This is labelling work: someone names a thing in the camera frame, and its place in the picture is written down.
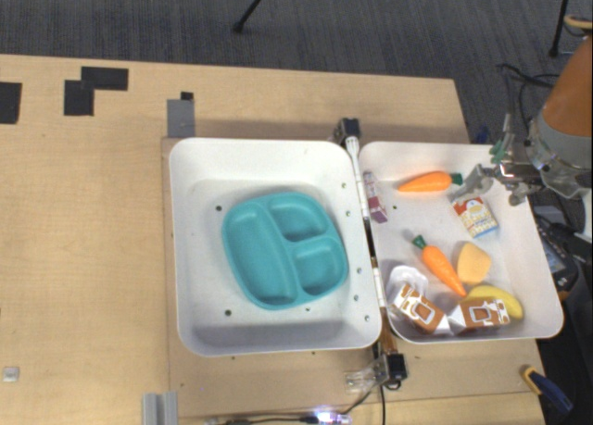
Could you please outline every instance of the metal bracket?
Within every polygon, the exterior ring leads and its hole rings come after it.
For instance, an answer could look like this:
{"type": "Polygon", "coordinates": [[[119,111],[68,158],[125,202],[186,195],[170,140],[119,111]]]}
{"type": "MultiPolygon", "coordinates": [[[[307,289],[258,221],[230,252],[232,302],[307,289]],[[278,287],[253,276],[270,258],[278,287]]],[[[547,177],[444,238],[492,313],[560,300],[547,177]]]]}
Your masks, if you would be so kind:
{"type": "Polygon", "coordinates": [[[463,186],[453,195],[457,199],[465,195],[479,195],[487,192],[494,183],[492,169],[485,169],[482,165],[476,165],[465,179],[463,186]]]}
{"type": "Polygon", "coordinates": [[[351,394],[366,394],[374,386],[384,385],[389,390],[395,391],[407,377],[404,356],[400,353],[383,353],[367,367],[346,373],[346,390],[351,394]]]}
{"type": "Polygon", "coordinates": [[[20,368],[7,367],[2,369],[2,382],[17,382],[19,381],[20,368]]]}
{"type": "Polygon", "coordinates": [[[177,393],[144,394],[142,397],[142,425],[179,425],[177,393]]]}
{"type": "Polygon", "coordinates": [[[337,126],[335,126],[330,140],[346,148],[345,142],[348,137],[360,138],[360,124],[358,119],[340,119],[337,126]]]}
{"type": "Polygon", "coordinates": [[[185,139],[196,136],[194,100],[182,93],[181,99],[167,100],[167,135],[171,139],[185,139]]]}

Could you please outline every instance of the black cable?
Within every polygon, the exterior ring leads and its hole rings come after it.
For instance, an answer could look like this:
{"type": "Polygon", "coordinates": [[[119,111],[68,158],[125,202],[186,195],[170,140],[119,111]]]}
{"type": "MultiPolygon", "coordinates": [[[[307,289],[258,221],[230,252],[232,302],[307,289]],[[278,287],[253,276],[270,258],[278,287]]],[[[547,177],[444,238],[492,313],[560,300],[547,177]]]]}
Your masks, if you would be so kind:
{"type": "Polygon", "coordinates": [[[509,107],[507,108],[507,114],[509,114],[511,117],[513,117],[515,114],[515,102],[511,96],[512,95],[511,78],[509,77],[509,74],[507,72],[503,71],[505,68],[503,65],[498,65],[498,70],[500,71],[500,74],[502,75],[502,80],[503,80],[504,86],[507,90],[507,97],[509,98],[509,107]]]}
{"type": "Polygon", "coordinates": [[[528,84],[531,84],[531,80],[539,81],[541,78],[558,78],[558,77],[559,77],[558,74],[553,74],[553,73],[537,74],[535,76],[529,76],[528,77],[529,81],[524,81],[524,83],[521,85],[521,88],[519,89],[519,95],[518,95],[519,114],[521,115],[521,121],[523,122],[526,132],[529,132],[529,119],[530,118],[528,118],[527,115],[525,114],[525,109],[524,109],[524,104],[523,104],[523,94],[524,94],[525,88],[527,87],[528,84]]]}
{"type": "Polygon", "coordinates": [[[282,417],[271,417],[269,419],[258,419],[258,420],[250,420],[249,423],[270,423],[271,421],[290,421],[290,422],[299,422],[299,423],[319,423],[317,417],[301,417],[299,419],[285,419],[282,417]]]}
{"type": "Polygon", "coordinates": [[[587,36],[587,34],[584,31],[579,31],[579,32],[574,31],[573,27],[571,27],[570,25],[567,25],[566,22],[564,22],[563,26],[564,26],[564,31],[566,31],[571,36],[575,36],[576,38],[584,38],[585,36],[587,36]]]}
{"type": "Polygon", "coordinates": [[[544,88],[551,88],[554,86],[550,82],[541,81],[537,77],[529,76],[529,75],[523,73],[520,69],[514,67],[513,65],[510,65],[509,63],[501,63],[500,65],[497,65],[497,68],[509,69],[510,71],[515,73],[517,76],[519,76],[521,81],[529,82],[529,83],[533,84],[534,86],[540,86],[540,87],[544,87],[544,88]]]}
{"type": "Polygon", "coordinates": [[[385,393],[383,392],[383,385],[379,386],[379,392],[381,393],[381,408],[383,410],[381,423],[385,425],[385,419],[387,417],[387,412],[385,411],[385,393]]]}
{"type": "Polygon", "coordinates": [[[359,400],[357,400],[354,404],[352,404],[349,408],[347,408],[346,410],[344,410],[343,412],[338,412],[340,415],[347,415],[349,414],[352,410],[354,410],[357,406],[359,406],[360,404],[362,404],[365,400],[367,400],[369,398],[369,395],[371,395],[372,389],[366,393],[365,395],[363,395],[359,400]]]}
{"type": "Polygon", "coordinates": [[[384,385],[384,387],[385,387],[385,388],[386,388],[388,391],[391,391],[391,392],[398,391],[398,390],[399,390],[399,388],[401,387],[401,381],[400,381],[400,380],[397,380],[397,381],[390,382],[390,383],[388,383],[388,384],[384,385]]]}

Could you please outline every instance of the toy sink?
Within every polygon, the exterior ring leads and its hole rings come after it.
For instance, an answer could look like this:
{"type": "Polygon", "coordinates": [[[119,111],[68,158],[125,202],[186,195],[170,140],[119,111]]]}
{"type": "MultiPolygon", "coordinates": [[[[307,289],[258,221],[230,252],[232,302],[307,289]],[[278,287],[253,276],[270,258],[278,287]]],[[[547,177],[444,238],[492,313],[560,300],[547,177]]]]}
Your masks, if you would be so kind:
{"type": "MultiPolygon", "coordinates": [[[[389,209],[387,223],[372,222],[384,279],[394,266],[416,267],[429,280],[427,297],[442,309],[457,299],[422,265],[411,239],[422,234],[453,258],[472,238],[444,194],[402,197],[394,186],[436,169],[467,176],[475,164],[489,164],[488,148],[372,143],[360,152],[360,168],[373,172],[389,209]]],[[[343,148],[185,139],[170,153],[170,183],[178,331],[190,351],[224,356],[363,348],[376,341],[381,295],[343,148]],[[250,249],[254,236],[266,246],[250,249]]],[[[475,241],[493,259],[486,280],[519,298],[524,319],[450,337],[425,336],[391,319],[405,340],[544,338],[560,330],[561,306],[529,206],[510,206],[508,192],[496,183],[485,198],[500,225],[475,241]]]]}
{"type": "Polygon", "coordinates": [[[170,182],[178,330],[189,350],[222,356],[363,348],[376,340],[381,317],[344,149],[329,142],[185,139],[170,153],[170,182]],[[309,224],[294,224],[289,211],[309,213],[309,224]],[[237,254],[234,267],[223,228],[237,254]],[[270,243],[267,253],[246,250],[257,230],[270,243]],[[289,245],[285,256],[270,252],[273,239],[289,245]],[[270,283],[259,276],[277,272],[249,269],[246,257],[264,254],[281,259],[283,280],[275,275],[270,283]],[[324,257],[330,267],[320,273],[324,257]],[[245,274],[244,285],[233,269],[245,274]]]}

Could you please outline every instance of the orange carrot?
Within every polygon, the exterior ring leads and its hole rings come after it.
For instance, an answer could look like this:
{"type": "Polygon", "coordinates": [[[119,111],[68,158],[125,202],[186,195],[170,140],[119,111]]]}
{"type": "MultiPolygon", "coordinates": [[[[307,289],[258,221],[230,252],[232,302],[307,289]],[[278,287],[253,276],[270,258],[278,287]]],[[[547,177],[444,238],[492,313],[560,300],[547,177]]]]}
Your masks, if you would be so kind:
{"type": "Polygon", "coordinates": [[[449,175],[445,171],[431,171],[400,184],[397,190],[406,193],[441,192],[446,190],[451,183],[461,185],[463,183],[461,175],[459,173],[449,175]]]}
{"type": "Polygon", "coordinates": [[[412,242],[416,247],[420,247],[423,250],[423,263],[440,281],[457,295],[467,295],[461,284],[460,278],[457,276],[457,273],[455,273],[455,269],[450,264],[445,254],[443,254],[443,251],[435,245],[427,245],[422,236],[416,236],[412,242]]]}

